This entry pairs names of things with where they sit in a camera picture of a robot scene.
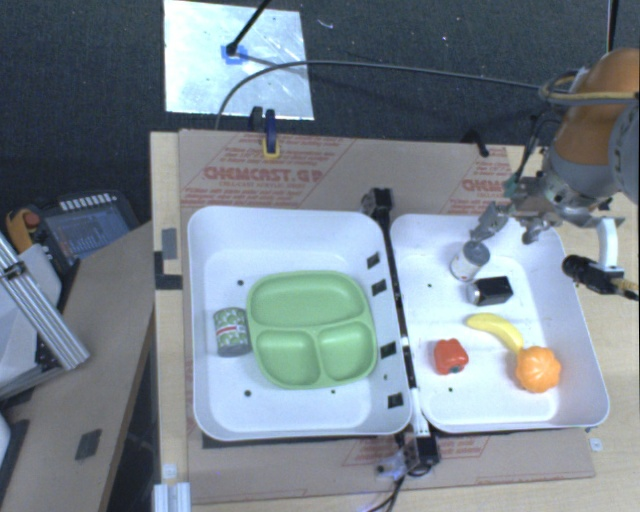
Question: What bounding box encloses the red bell pepper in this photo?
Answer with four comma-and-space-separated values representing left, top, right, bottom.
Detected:
432, 338, 470, 376

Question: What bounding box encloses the black can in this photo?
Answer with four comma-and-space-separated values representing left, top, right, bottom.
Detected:
466, 275, 515, 307

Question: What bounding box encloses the yellow banana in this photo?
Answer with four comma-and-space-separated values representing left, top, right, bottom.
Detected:
465, 312, 525, 353

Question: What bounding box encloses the white plastic tray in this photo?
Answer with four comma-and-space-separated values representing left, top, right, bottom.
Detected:
186, 205, 414, 443
389, 213, 611, 435

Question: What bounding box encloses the thin black and white rod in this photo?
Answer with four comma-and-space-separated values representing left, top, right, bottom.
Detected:
378, 209, 426, 435

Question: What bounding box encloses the green divided plate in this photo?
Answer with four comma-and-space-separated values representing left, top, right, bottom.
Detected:
245, 270, 379, 390

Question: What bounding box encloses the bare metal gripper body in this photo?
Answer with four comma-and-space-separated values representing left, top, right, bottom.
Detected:
504, 174, 599, 229

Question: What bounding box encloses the orange pumpkin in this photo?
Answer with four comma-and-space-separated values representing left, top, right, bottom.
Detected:
514, 345, 563, 394

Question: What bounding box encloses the black cylinder on white bracket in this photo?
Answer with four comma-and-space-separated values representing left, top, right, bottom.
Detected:
561, 215, 627, 295

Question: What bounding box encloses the green and white can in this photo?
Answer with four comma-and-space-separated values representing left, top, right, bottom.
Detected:
212, 305, 253, 358

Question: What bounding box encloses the black block with thin wires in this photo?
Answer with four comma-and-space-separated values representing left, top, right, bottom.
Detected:
360, 187, 394, 217
375, 432, 441, 479

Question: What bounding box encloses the brown cardboard board red print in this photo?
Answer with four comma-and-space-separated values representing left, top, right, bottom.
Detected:
177, 128, 597, 505

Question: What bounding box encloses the white and red can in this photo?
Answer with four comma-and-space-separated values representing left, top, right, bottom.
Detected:
449, 240, 491, 282

